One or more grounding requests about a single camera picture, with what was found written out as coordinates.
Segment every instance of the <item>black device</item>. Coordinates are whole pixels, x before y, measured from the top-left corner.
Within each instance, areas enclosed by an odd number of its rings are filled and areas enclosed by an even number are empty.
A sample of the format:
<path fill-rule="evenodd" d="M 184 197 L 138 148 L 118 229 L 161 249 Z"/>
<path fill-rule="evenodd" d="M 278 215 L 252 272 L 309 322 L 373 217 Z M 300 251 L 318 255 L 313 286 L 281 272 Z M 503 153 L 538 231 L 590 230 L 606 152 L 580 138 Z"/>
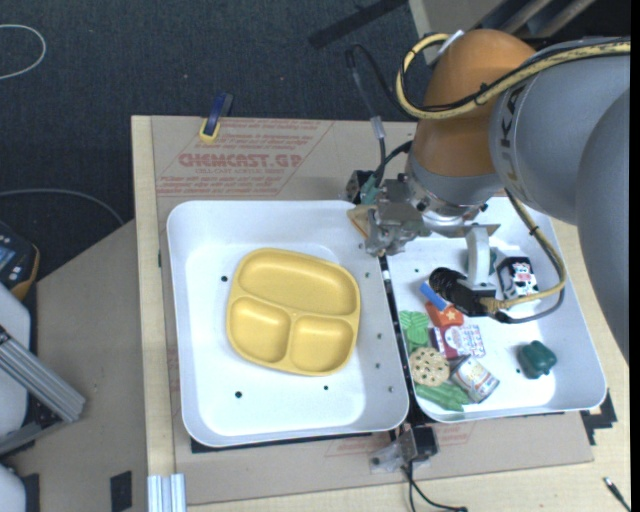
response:
<path fill-rule="evenodd" d="M 19 300 L 24 299 L 39 263 L 38 249 L 0 221 L 0 283 Z"/>

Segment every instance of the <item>white tray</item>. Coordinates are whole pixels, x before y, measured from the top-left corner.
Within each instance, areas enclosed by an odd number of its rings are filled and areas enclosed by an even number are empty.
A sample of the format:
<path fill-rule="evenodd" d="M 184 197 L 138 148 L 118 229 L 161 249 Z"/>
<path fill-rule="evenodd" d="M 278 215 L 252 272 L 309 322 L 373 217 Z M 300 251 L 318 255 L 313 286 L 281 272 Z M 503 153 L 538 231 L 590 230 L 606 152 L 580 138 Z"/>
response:
<path fill-rule="evenodd" d="M 378 260 L 344 201 L 191 201 L 167 221 L 182 415 L 212 447 L 391 430 L 409 397 Z M 251 363 L 231 347 L 225 315 L 239 261 L 263 247 L 342 265 L 361 293 L 353 355 L 323 377 Z"/>
<path fill-rule="evenodd" d="M 476 218 L 480 224 L 500 224 L 490 237 L 490 246 L 517 245 L 531 260 L 540 290 L 557 283 L 558 277 L 535 239 L 515 213 L 507 198 L 492 198 L 487 211 Z M 539 228 L 557 248 L 549 219 L 528 210 Z M 397 309 L 425 312 L 425 297 L 419 287 L 437 267 L 448 267 L 466 275 L 467 245 L 464 239 L 447 239 L 433 234 L 409 242 L 406 252 L 388 257 Z M 500 290 L 495 274 L 490 282 Z M 548 309 L 556 296 L 540 301 L 533 312 Z M 517 309 L 509 312 L 518 316 Z M 578 301 L 568 281 L 560 309 L 537 321 L 501 324 L 485 317 L 465 317 L 465 323 L 480 327 L 486 355 L 479 359 L 500 384 L 485 401 L 465 406 L 464 413 L 445 411 L 432 402 L 418 398 L 420 408 L 440 422 L 460 422 L 545 414 L 597 407 L 606 396 L 606 383 Z M 528 379 L 519 372 L 516 359 L 519 346 L 540 340 L 557 356 L 549 375 Z"/>

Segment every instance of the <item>cardboard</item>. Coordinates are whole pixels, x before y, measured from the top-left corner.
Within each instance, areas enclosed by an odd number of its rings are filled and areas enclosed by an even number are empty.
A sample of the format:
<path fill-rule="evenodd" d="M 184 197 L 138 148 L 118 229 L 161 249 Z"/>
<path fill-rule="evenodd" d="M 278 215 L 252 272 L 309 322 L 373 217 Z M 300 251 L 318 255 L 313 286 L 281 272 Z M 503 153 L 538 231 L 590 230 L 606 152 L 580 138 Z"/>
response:
<path fill-rule="evenodd" d="M 362 122 L 225 118 L 218 143 L 199 140 L 196 117 L 151 118 L 167 358 L 177 472 L 190 505 L 403 481 L 371 470 L 388 433 L 194 453 L 180 414 L 175 314 L 166 221 L 192 199 L 336 199 L 355 170 L 373 170 L 379 149 Z M 412 140 L 413 123 L 384 125 L 389 150 Z M 402 172 L 400 155 L 388 176 Z M 435 424 L 440 452 L 418 479 L 577 464 L 593 460 L 580 413 Z"/>

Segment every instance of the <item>tin can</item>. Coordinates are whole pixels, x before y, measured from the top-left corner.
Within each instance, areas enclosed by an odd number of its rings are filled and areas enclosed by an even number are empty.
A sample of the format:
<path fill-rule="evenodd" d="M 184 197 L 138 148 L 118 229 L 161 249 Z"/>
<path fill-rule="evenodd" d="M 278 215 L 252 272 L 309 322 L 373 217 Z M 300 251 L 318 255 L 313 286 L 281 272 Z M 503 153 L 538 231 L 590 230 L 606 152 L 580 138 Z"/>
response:
<path fill-rule="evenodd" d="M 485 400 L 500 381 L 473 356 L 465 357 L 451 373 L 451 380 L 464 389 L 475 403 Z"/>

